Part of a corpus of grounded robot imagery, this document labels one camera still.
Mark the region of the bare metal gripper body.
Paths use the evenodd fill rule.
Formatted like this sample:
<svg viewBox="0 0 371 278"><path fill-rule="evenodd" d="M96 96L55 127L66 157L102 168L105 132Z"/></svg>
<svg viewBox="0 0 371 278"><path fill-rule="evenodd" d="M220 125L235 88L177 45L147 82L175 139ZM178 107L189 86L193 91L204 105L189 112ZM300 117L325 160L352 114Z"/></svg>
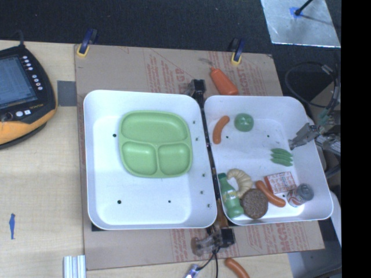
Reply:
<svg viewBox="0 0 371 278"><path fill-rule="evenodd" d="M311 125L315 134L315 143L324 151L341 155L341 131L339 125Z"/></svg>

